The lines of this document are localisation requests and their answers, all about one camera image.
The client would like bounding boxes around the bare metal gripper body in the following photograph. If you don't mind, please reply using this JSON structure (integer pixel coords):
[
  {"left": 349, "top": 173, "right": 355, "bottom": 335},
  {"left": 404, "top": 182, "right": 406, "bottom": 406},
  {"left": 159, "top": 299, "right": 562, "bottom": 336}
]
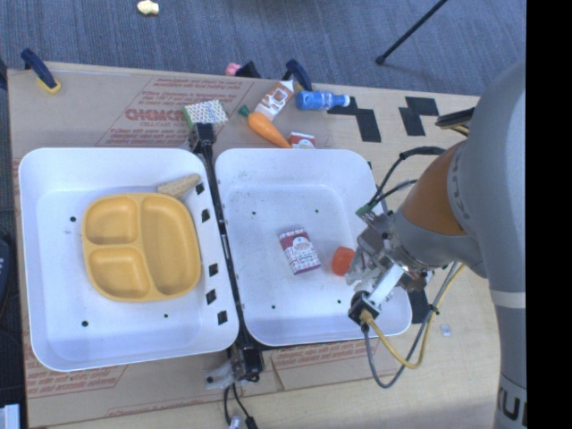
[{"left": 356, "top": 212, "right": 433, "bottom": 292}]

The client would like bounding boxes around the orange cube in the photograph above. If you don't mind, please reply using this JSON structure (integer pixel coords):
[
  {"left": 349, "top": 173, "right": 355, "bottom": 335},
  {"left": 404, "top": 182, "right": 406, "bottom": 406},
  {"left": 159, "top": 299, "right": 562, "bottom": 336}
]
[{"left": 331, "top": 246, "right": 358, "bottom": 278}]

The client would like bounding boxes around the white plastic tray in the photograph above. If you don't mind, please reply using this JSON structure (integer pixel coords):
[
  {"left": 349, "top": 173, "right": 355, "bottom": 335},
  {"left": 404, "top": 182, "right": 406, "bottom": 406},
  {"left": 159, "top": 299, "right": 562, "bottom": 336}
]
[
  {"left": 18, "top": 147, "right": 240, "bottom": 373},
  {"left": 214, "top": 147, "right": 413, "bottom": 348}
]

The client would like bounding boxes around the small red and white carton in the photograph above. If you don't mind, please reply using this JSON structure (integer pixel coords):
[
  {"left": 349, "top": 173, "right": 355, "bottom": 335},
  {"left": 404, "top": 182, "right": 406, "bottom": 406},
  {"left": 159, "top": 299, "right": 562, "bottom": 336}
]
[{"left": 287, "top": 130, "right": 316, "bottom": 150}]

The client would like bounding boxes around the thin black rod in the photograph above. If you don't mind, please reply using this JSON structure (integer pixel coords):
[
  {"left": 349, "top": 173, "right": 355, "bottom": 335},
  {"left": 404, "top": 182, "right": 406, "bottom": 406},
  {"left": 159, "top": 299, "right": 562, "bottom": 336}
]
[{"left": 201, "top": 140, "right": 252, "bottom": 352}]

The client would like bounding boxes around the blue bottle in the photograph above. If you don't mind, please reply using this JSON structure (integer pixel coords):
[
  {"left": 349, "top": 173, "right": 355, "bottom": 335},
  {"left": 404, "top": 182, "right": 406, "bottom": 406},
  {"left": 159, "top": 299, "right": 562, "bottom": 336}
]
[{"left": 295, "top": 89, "right": 351, "bottom": 112}]

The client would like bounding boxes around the orange carrot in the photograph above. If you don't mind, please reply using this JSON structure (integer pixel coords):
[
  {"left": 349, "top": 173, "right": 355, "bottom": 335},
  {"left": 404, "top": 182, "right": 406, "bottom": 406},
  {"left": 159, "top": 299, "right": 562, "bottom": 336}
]
[{"left": 237, "top": 104, "right": 292, "bottom": 150}]

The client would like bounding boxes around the orange and white bottle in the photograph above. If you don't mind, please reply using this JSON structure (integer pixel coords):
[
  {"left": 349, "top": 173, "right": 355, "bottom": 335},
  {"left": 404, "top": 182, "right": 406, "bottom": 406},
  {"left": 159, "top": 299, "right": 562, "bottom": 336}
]
[{"left": 254, "top": 79, "right": 297, "bottom": 122}]

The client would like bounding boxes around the yellow divided plate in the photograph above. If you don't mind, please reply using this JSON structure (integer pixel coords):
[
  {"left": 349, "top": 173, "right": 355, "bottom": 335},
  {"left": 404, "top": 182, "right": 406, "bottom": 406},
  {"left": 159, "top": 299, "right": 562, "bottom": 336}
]
[{"left": 80, "top": 192, "right": 203, "bottom": 304}]

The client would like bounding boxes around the green and white patterned box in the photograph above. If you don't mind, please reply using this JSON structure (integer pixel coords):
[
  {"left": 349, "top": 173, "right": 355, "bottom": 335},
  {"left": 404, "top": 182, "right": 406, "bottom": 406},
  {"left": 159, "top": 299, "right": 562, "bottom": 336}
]
[{"left": 182, "top": 99, "right": 230, "bottom": 130}]

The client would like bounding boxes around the black tripod stand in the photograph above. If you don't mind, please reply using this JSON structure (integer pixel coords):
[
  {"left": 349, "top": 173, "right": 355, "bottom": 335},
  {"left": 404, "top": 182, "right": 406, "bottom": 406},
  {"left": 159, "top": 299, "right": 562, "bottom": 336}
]
[{"left": 374, "top": 0, "right": 480, "bottom": 66}]

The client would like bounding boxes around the brown cardboard board red print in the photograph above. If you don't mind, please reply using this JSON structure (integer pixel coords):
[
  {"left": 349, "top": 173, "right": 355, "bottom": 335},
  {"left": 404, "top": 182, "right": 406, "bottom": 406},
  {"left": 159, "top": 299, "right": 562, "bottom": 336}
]
[{"left": 6, "top": 63, "right": 406, "bottom": 425}]

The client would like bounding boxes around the black cylinder on white bracket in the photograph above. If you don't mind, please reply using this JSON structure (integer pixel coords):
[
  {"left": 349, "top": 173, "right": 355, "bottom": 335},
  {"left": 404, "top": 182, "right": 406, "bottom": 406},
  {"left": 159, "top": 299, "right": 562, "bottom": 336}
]
[{"left": 348, "top": 264, "right": 406, "bottom": 328}]

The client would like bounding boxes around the black block with wires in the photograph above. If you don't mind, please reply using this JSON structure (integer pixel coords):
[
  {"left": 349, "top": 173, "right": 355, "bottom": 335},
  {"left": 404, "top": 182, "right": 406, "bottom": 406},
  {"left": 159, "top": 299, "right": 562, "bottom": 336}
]
[
  {"left": 226, "top": 344, "right": 265, "bottom": 383},
  {"left": 188, "top": 122, "right": 219, "bottom": 152}
]

